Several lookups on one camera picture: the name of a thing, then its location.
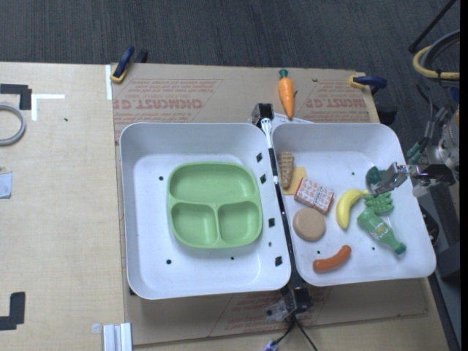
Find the bottle label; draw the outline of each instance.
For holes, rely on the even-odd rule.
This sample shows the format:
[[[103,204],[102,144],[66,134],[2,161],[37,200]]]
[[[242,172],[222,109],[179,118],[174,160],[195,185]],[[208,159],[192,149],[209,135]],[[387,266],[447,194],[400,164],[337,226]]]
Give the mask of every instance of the bottle label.
[[[388,227],[385,225],[384,222],[380,222],[374,229],[374,231],[370,232],[372,237],[377,239],[378,241],[383,238],[385,234],[388,233]]]

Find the yellow banana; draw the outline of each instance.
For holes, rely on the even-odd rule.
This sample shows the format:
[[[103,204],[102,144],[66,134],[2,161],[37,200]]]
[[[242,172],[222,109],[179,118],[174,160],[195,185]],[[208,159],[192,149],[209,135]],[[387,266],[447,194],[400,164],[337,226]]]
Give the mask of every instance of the yellow banana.
[[[343,229],[348,227],[351,207],[368,193],[369,191],[367,190],[349,189],[338,199],[338,203],[336,204],[336,221],[339,226]]]

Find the blue clamp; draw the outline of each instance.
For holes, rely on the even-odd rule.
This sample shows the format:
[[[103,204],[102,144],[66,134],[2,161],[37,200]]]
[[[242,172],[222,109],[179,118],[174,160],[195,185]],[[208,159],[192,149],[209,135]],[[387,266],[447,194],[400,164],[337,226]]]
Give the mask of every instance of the blue clamp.
[[[348,83],[354,88],[364,88],[364,86],[371,86],[372,95],[374,95],[381,88],[387,87],[387,80],[370,75],[364,75],[362,77],[355,77],[354,75],[351,75]]]
[[[127,49],[125,50],[120,61],[118,62],[117,67],[113,70],[112,74],[110,75],[110,79],[114,83],[121,83],[124,80],[125,75],[127,74],[127,64],[129,63],[130,58],[132,57],[134,52],[135,47],[133,47],[132,45],[127,47]]]

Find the table top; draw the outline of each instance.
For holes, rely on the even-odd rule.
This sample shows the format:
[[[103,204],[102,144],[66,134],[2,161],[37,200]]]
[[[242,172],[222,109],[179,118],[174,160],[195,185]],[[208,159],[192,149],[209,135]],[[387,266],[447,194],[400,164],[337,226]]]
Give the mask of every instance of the table top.
[[[105,65],[0,63],[0,83],[28,85],[35,95],[33,110],[23,111],[25,135],[0,147],[0,173],[12,173],[11,197],[0,200],[0,300],[6,303],[0,317],[8,315],[12,293],[26,294],[24,324],[0,331],[3,350],[100,350],[102,324],[129,319],[107,80]],[[16,99],[0,95],[2,101]],[[374,106],[368,104],[368,109],[375,119]],[[415,287],[415,282],[415,293],[425,304],[420,314],[358,322],[343,317],[343,322],[322,321],[306,332],[319,350],[448,350],[428,280],[392,284],[403,290]],[[345,298],[352,295],[347,290],[341,287],[330,295],[340,292]],[[334,303],[327,308],[339,316],[340,302]],[[174,326],[187,333],[192,330],[187,326],[193,327]],[[283,333],[280,329],[178,340],[138,349],[261,350]],[[281,343],[283,350],[307,347],[297,328]]]

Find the yellow cable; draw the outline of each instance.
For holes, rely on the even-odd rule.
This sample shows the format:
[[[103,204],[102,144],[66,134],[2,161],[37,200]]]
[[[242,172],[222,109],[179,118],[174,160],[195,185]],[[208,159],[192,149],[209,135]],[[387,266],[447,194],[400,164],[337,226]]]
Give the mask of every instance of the yellow cable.
[[[460,79],[460,72],[435,72],[434,70],[426,69],[419,64],[419,60],[421,56],[426,53],[431,46],[425,47],[420,50],[418,53],[415,54],[415,57],[412,59],[412,65],[415,70],[427,78],[435,78],[435,79],[442,79],[442,80],[459,80]]]

